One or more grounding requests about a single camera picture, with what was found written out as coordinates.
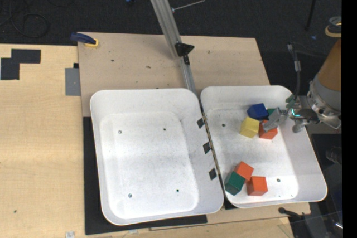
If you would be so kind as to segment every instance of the orange cube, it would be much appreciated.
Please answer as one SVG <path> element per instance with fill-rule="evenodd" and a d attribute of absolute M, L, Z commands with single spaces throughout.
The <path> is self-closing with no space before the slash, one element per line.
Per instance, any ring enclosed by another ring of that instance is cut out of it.
<path fill-rule="evenodd" d="M 273 128 L 270 129 L 269 131 L 265 132 L 263 129 L 263 123 L 267 122 L 267 120 L 263 120 L 263 122 L 261 122 L 259 124 L 259 138 L 263 138 L 263 139 L 273 139 L 275 137 L 276 134 L 278 134 L 278 128 Z"/>
<path fill-rule="evenodd" d="M 241 161 L 237 166 L 235 167 L 234 171 L 240 175 L 241 177 L 244 177 L 247 181 L 250 180 L 250 177 L 252 176 L 254 168 L 251 167 L 250 165 L 244 163 Z"/>
<path fill-rule="evenodd" d="M 265 177 L 251 176 L 247 182 L 247 193 L 249 196 L 262 196 L 268 191 L 267 180 Z"/>

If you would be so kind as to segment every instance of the blue clamp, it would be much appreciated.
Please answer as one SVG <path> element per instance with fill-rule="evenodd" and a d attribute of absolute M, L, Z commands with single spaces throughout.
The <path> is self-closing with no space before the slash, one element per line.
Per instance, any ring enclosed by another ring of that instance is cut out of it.
<path fill-rule="evenodd" d="M 96 47 L 98 45 L 98 40 L 88 35 L 73 32 L 70 37 L 71 41 L 84 43 L 88 47 Z"/>

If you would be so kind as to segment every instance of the yellow cube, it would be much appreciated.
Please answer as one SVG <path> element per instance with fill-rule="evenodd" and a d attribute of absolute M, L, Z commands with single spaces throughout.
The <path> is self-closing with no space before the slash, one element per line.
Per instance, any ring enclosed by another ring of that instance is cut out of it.
<path fill-rule="evenodd" d="M 242 124 L 240 125 L 239 134 L 246 136 L 248 138 L 252 138 L 259 132 L 259 120 L 246 117 Z"/>

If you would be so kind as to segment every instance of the green light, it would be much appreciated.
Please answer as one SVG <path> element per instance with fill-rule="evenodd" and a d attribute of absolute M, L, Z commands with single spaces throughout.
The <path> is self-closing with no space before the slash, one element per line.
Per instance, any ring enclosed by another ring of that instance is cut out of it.
<path fill-rule="evenodd" d="M 301 115 L 299 115 L 299 114 L 295 114 L 293 109 L 291 109 L 291 112 L 292 112 L 292 115 L 294 115 L 295 117 L 301 116 Z"/>

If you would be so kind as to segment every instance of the empty white tray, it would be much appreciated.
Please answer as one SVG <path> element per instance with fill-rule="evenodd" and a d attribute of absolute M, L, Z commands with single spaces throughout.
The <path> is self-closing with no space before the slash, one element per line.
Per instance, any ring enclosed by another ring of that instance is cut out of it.
<path fill-rule="evenodd" d="M 291 92 L 282 86 L 208 87 L 201 93 L 218 168 L 225 181 L 234 167 L 244 161 L 254 168 L 254 176 L 265 176 L 268 192 L 248 196 L 246 185 L 235 196 L 225 192 L 236 207 L 249 208 L 280 203 L 321 201 L 327 194 L 310 139 L 304 128 L 294 133 L 294 122 L 287 119 L 272 139 L 239 134 L 241 122 L 253 104 L 285 109 Z"/>
<path fill-rule="evenodd" d="M 223 190 L 194 93 L 102 90 L 90 101 L 104 216 L 127 225 L 218 211 Z"/>

